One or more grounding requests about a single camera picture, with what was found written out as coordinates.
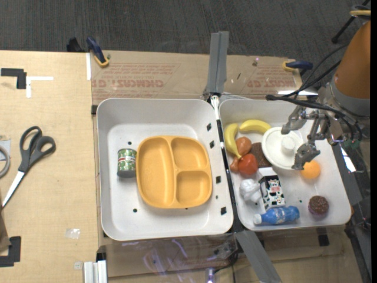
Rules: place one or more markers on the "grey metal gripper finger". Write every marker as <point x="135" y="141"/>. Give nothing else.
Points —
<point x="306" y="153"/>
<point x="294" y="119"/>

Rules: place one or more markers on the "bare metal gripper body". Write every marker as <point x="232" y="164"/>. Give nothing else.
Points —
<point x="331" y="105"/>

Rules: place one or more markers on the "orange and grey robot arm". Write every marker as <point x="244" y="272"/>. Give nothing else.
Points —
<point x="356" y="66"/>

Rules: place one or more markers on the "orange ball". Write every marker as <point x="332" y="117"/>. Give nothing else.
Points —
<point x="311" y="169"/>

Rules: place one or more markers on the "white round plate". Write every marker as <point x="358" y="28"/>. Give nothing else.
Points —
<point x="277" y="146"/>

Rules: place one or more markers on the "yellow banana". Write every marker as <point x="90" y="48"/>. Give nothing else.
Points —
<point x="231" y="140"/>
<point x="254" y="125"/>

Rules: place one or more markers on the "white plastic tray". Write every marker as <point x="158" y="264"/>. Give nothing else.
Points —
<point x="330" y="187"/>
<point x="123" y="217"/>

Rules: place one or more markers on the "brown toy bread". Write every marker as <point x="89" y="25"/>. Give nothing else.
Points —
<point x="259" y="155"/>

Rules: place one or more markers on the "cow print milk carton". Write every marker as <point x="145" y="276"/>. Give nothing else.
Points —
<point x="272" y="193"/>

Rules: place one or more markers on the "brown toy muffin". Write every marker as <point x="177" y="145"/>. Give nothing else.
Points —
<point x="318" y="205"/>

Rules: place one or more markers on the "brown toy chicken leg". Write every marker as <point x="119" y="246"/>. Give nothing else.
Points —
<point x="243" y="145"/>

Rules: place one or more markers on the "red toy pepper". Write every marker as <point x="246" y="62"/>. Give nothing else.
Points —
<point x="248" y="164"/>

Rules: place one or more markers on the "white toy garlic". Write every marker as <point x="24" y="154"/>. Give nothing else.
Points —
<point x="248" y="190"/>

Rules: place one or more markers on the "blue bottle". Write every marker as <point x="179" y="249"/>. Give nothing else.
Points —
<point x="278" y="216"/>

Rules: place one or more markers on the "thin black and white rod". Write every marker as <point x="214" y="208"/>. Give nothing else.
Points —
<point x="225" y="158"/>

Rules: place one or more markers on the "brown cardboard board red print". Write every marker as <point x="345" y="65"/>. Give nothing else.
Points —
<point x="176" y="69"/>

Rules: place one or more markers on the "orange divided plate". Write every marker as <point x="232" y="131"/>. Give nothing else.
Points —
<point x="173" y="172"/>

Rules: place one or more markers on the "green can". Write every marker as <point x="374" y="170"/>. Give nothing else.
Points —
<point x="126" y="164"/>

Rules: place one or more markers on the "grey tape roll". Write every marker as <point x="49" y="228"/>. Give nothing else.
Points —
<point x="6" y="161"/>

